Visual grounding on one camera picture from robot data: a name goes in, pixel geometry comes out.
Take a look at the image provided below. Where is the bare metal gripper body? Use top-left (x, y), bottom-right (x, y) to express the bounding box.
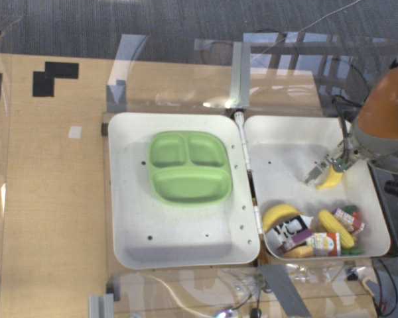
top-left (314, 134), bottom-right (367, 173)

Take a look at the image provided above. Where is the small yellow banana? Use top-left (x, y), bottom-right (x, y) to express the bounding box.
top-left (316, 165), bottom-right (344, 191)

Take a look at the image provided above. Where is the white plastic tray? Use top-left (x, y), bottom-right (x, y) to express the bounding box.
top-left (107, 111), bottom-right (261, 271)
top-left (243, 115), bottom-right (392, 262)

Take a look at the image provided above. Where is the large yellow banana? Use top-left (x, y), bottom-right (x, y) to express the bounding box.
top-left (261, 203), bottom-right (304, 233)

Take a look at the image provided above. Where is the red and white packet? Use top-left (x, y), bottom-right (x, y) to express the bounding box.
top-left (331, 207), bottom-right (366, 235)

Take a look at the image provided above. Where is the yellow corn cob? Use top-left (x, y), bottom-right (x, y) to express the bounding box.
top-left (318, 209), bottom-right (356, 249)

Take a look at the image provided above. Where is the black and white carton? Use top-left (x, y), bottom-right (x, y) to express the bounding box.
top-left (266, 215), bottom-right (315, 254)

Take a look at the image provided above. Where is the purple carton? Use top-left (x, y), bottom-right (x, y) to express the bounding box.
top-left (278, 228), bottom-right (314, 253)

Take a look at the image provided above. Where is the red and white carton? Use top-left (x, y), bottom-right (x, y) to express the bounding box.
top-left (305, 231), bottom-right (342, 258)

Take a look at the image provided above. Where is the yellow cheese wedge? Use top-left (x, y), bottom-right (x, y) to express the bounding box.
top-left (281, 244), bottom-right (315, 259)

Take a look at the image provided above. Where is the green divided plate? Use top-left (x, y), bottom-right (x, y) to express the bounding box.
top-left (147, 130), bottom-right (234, 209)

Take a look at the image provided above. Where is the black cylinder on white bracket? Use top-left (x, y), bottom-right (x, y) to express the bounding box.
top-left (367, 154), bottom-right (398, 199)

